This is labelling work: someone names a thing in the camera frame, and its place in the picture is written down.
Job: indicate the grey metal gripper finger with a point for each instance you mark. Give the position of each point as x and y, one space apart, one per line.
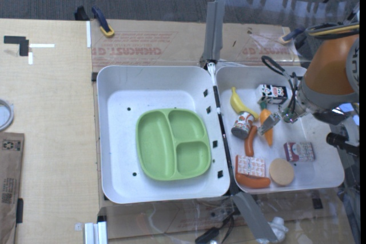
268 123

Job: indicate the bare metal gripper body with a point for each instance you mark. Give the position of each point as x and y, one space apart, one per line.
294 113

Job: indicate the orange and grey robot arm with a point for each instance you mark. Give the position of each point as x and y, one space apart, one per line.
328 71

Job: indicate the orange carrot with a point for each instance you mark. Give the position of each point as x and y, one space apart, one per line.
269 137

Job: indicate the red and white tomato can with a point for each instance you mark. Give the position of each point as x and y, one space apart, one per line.
242 125

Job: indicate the short orange sausage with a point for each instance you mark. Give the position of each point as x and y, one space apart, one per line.
250 143

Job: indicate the black and white cow carton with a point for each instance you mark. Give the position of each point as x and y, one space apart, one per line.
273 92

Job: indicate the white plastic tray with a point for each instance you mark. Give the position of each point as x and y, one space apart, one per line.
320 134
120 128

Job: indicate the yellow banana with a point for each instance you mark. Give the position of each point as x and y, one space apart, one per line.
238 104

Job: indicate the red and white carton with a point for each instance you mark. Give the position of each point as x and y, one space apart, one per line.
298 151

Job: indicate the orange and white packet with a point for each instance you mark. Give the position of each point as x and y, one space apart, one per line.
250 165

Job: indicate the round tan biscuit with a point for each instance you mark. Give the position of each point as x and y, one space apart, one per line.
282 172

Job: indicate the long orange sausage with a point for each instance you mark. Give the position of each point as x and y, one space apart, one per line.
253 181

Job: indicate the green divided plate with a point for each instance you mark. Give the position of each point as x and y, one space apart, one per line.
171 145

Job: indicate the white crumpled paper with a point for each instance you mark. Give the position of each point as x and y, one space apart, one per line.
277 228

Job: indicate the brown cardboard board red print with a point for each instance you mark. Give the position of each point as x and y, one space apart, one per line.
137 50

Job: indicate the brown paper envelope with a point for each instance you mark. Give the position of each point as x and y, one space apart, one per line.
8 180

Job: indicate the black cylinder on white bracket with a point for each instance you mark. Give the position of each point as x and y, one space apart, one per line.
337 140

